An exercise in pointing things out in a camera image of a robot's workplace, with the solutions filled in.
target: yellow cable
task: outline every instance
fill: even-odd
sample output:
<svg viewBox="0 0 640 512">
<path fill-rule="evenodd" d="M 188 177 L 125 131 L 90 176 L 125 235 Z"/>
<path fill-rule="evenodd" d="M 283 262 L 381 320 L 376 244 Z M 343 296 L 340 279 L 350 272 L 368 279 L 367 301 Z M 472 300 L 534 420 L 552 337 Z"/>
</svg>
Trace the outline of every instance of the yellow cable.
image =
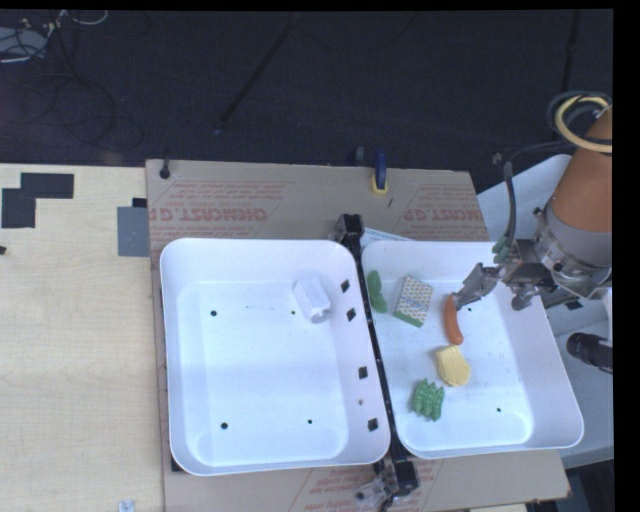
<svg viewBox="0 0 640 512">
<path fill-rule="evenodd" d="M 575 135 L 564 122 L 564 113 L 572 106 L 574 103 L 580 103 L 583 101 L 590 101 L 593 103 L 597 103 L 604 109 L 608 109 L 611 107 L 609 102 L 600 98 L 598 96 L 573 96 L 565 101 L 562 105 L 558 107 L 555 115 L 555 123 L 558 131 L 562 134 L 562 136 L 567 139 L 569 142 L 575 144 L 578 147 L 584 149 L 590 149 L 591 151 L 598 151 L 600 153 L 611 153 L 613 154 L 613 144 L 598 144 L 596 142 L 591 142 L 589 140 L 585 140 L 581 137 Z"/>
</svg>

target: dark fabric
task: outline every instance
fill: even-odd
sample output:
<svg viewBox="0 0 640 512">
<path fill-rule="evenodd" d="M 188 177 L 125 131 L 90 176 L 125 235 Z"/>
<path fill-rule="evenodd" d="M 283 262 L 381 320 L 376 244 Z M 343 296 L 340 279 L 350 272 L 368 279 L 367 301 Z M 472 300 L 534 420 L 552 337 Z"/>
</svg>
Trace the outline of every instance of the dark fabric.
<svg viewBox="0 0 640 512">
<path fill-rule="evenodd" d="M 0 27 L 58 13 L 4 9 Z M 553 140 L 563 89 L 612 94 L 613 9 L 302 11 L 216 136 L 289 13 L 69 13 L 42 55 L 0 64 L 1 162 L 348 165 L 362 146 L 373 165 L 381 147 L 481 192 L 502 179 L 496 151 Z"/>
</svg>

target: wooden surface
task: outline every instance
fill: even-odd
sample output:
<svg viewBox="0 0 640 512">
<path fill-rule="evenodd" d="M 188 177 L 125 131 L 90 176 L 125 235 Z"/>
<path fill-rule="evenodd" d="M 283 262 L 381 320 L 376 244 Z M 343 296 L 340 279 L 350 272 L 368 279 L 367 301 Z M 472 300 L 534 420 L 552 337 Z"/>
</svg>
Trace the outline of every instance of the wooden surface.
<svg viewBox="0 0 640 512">
<path fill-rule="evenodd" d="M 118 206 L 144 169 L 1 165 L 75 174 L 38 199 L 35 229 L 0 229 L 0 510 L 163 510 L 148 258 L 118 256 Z"/>
</svg>

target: white tray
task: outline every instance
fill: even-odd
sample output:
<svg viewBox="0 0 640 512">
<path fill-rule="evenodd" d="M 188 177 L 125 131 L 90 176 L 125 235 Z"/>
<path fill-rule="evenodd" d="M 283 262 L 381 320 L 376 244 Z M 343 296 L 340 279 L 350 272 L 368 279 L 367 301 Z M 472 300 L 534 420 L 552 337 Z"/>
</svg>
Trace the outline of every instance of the white tray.
<svg viewBox="0 0 640 512">
<path fill-rule="evenodd" d="M 493 242 L 378 241 L 362 255 L 365 273 L 377 270 L 389 311 L 373 312 L 374 325 L 402 444 L 421 458 L 567 448 L 583 434 L 583 421 L 542 301 L 511 308 L 513 293 L 498 283 L 491 294 L 458 312 L 465 337 L 460 349 L 472 368 L 463 386 L 444 385 L 435 351 L 448 346 L 442 308 L 476 263 L 493 266 Z M 402 280 L 411 275 L 434 291 L 425 324 L 392 316 Z M 428 420 L 411 410 L 423 379 L 445 387 L 442 416 Z"/>
<path fill-rule="evenodd" d="M 180 239 L 162 252 L 160 272 L 170 444 L 185 471 L 384 456 L 389 425 L 347 249 L 323 240 Z M 292 292 L 313 277 L 331 301 L 320 323 Z"/>
</svg>

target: black pole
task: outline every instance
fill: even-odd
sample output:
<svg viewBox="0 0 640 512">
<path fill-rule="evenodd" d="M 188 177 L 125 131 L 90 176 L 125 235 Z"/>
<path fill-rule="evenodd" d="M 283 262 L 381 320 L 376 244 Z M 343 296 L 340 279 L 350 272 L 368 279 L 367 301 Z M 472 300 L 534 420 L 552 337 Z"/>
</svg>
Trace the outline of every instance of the black pole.
<svg viewBox="0 0 640 512">
<path fill-rule="evenodd" d="M 258 64 L 258 67 L 256 67 L 253 74 L 249 77 L 249 80 L 247 80 L 247 82 L 244 84 L 244 87 L 240 90 L 240 92 L 236 95 L 234 100 L 231 102 L 231 105 L 229 105 L 227 110 L 220 117 L 220 120 L 216 125 L 216 129 L 213 132 L 214 135 L 220 135 L 224 131 L 224 128 L 227 124 L 227 121 L 231 117 L 231 114 L 233 114 L 234 110 L 238 107 L 238 105 L 240 105 L 240 102 L 244 99 L 244 97 L 247 95 L 247 93 L 249 92 L 249 90 L 251 89 L 255 81 L 260 77 L 260 75 L 265 70 L 269 62 L 271 62 L 271 59 L 273 59 L 277 51 L 280 49 L 280 47 L 282 46 L 282 43 L 285 42 L 285 40 L 291 33 L 291 30 L 293 29 L 295 20 L 298 17 L 299 17 L 299 14 L 296 12 L 289 13 L 287 24 L 282 29 L 282 32 L 280 32 L 276 40 L 273 42 L 273 44 L 271 45 L 271 48 L 269 48 L 269 51 L 262 58 L 262 61 L 260 62 L 260 64 Z"/>
</svg>

